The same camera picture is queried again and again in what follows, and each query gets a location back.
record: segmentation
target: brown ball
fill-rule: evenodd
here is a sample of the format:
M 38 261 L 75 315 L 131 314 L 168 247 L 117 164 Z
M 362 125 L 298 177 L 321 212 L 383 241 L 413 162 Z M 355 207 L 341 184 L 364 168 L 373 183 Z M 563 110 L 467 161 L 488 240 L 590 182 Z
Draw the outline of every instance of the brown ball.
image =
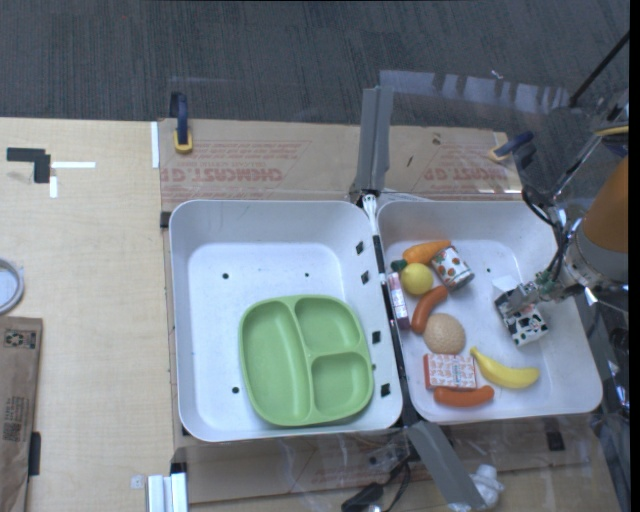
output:
M 422 337 L 434 354 L 458 354 L 466 343 L 464 327 L 447 313 L 431 315 Z

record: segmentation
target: green plate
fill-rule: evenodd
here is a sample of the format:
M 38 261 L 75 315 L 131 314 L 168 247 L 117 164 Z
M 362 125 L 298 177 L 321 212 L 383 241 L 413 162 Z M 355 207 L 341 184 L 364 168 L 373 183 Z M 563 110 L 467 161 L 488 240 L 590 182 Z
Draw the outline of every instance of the green plate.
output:
M 373 393 L 371 358 L 353 310 L 325 295 L 258 302 L 242 316 L 240 361 L 255 411 L 280 426 L 336 421 Z

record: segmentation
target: wooden table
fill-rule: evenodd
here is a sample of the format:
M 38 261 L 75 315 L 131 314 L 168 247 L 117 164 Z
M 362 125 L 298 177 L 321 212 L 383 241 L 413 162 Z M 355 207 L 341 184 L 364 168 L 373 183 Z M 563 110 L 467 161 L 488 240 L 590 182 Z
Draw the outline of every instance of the wooden table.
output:
M 140 483 L 173 455 L 160 179 L 145 122 L 0 119 L 4 147 L 42 148 L 59 169 L 58 197 L 32 165 L 0 162 L 0 255 L 24 268 L 11 312 L 40 317 L 44 334 L 34 429 L 40 474 L 29 511 L 143 511 Z M 497 510 L 616 510 L 595 436 L 584 464 L 499 475 Z M 221 502 L 193 510 L 329 510 L 354 491 Z M 386 493 L 391 497 L 393 492 Z M 449 510 L 431 481 L 398 511 Z

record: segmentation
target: orange carrot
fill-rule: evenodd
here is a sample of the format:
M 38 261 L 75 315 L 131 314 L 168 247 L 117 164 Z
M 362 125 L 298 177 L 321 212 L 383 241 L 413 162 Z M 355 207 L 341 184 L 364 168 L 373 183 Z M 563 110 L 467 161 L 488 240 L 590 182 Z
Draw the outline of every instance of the orange carrot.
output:
M 470 391 L 438 387 L 433 392 L 433 399 L 439 404 L 451 407 L 474 407 L 488 402 L 494 394 L 495 391 L 489 385 Z
M 422 334 L 424 332 L 425 327 L 427 327 L 427 319 L 431 314 L 431 310 L 439 304 L 444 299 L 446 299 L 449 295 L 447 288 L 443 285 L 436 286 L 435 288 L 431 288 L 427 293 L 425 293 L 418 304 L 416 305 L 416 309 L 413 311 L 413 316 L 411 317 L 411 329 L 416 334 Z
M 424 263 L 428 265 L 433 257 L 451 245 L 451 240 L 435 240 L 422 244 L 412 245 L 402 253 L 402 258 L 407 263 Z

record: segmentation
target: banana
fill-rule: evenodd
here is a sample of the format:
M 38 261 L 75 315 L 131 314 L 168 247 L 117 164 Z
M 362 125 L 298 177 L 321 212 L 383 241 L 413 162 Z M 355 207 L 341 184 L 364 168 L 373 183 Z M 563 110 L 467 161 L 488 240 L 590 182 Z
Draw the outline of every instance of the banana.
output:
M 483 377 L 498 386 L 521 389 L 531 386 L 540 376 L 540 370 L 532 366 L 512 368 L 495 359 L 480 353 L 477 347 L 471 347 L 471 355 L 475 358 Z

